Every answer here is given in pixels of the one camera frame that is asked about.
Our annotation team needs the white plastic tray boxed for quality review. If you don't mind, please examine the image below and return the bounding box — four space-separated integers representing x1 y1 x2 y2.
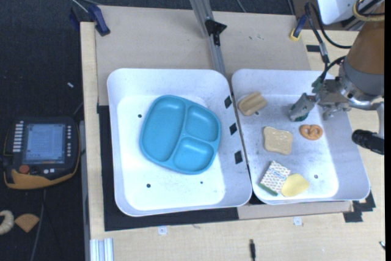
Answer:
106 68 253 218
231 68 371 205

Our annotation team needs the beige toy hot dog bun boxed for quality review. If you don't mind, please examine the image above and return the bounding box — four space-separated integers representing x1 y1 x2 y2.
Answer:
237 91 268 117

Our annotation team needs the beige toy toast slice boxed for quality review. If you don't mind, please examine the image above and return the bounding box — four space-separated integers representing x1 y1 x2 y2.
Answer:
262 126 294 156

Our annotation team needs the orange toy biscuit wedge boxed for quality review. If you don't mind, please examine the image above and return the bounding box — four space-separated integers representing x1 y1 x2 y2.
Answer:
14 213 41 233

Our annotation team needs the blue divided plate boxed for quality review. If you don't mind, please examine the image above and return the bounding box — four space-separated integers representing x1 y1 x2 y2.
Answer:
139 94 222 175

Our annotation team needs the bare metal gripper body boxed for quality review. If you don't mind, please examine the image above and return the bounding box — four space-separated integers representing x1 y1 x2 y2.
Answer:
315 78 385 114

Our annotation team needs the black cylinder on white bracket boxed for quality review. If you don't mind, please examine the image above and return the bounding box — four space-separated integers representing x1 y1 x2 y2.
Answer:
351 100 386 156

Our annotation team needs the orange toy pretzel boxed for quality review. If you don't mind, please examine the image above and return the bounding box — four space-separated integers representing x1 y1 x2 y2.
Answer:
299 123 324 142

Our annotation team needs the brown cardboard board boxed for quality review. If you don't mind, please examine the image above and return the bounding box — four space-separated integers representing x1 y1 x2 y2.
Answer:
94 4 355 221

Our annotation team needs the beige toy doughnut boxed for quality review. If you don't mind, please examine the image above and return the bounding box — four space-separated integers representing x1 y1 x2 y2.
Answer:
0 210 15 236

